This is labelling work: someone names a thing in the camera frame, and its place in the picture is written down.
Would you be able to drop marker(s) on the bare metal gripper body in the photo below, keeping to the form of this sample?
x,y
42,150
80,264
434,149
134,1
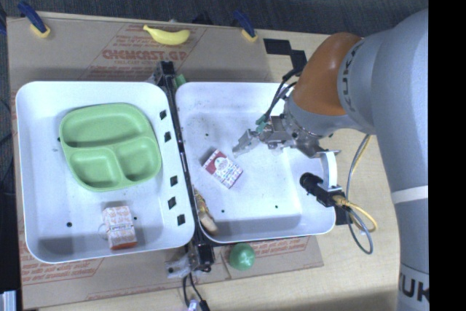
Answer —
x,y
287,136

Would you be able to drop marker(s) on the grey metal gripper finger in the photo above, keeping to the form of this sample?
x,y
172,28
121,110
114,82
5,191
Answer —
x,y
249,135
241,148

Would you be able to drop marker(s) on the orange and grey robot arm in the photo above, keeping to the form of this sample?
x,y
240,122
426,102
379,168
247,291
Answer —
x,y
393,91

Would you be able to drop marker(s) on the red and white carton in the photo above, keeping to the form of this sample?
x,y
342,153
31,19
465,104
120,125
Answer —
x,y
223,169

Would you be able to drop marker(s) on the white plastic tray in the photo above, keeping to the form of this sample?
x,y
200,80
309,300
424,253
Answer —
x,y
47,171
269,185

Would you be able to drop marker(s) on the thin black and white rod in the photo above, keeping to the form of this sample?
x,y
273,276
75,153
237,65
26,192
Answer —
x,y
183,156

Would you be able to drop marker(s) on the tan toy bread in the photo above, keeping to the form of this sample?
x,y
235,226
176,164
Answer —
x,y
204,211

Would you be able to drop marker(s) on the green round toy fruit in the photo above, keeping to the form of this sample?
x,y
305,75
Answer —
x,y
242,257

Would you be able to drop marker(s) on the yellow banana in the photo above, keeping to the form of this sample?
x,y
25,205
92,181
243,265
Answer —
x,y
168,36

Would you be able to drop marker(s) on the green divided plate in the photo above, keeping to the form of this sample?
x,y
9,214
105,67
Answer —
x,y
109,127

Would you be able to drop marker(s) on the orange and white carton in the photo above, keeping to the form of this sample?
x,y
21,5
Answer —
x,y
119,227

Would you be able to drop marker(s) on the brown cardboard board red print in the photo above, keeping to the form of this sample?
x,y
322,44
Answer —
x,y
91,51

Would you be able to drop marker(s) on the black cylinder on white bracket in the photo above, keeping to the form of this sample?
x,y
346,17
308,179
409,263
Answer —
x,y
329,171

